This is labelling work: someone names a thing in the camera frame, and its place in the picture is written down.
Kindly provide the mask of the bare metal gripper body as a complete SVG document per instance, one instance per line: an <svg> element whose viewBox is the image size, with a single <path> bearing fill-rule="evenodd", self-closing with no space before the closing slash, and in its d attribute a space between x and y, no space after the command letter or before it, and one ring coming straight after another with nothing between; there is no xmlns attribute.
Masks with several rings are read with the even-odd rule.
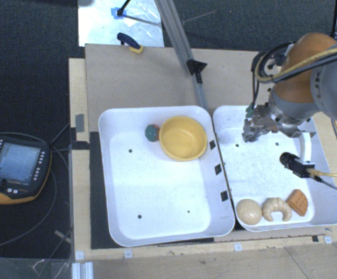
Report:
<svg viewBox="0 0 337 279"><path fill-rule="evenodd" d="M259 128L261 135L281 132L289 138L299 137L303 131L299 126L307 119L307 106L293 104L283 112L276 104L264 104L246 108L245 124L250 130Z"/></svg>

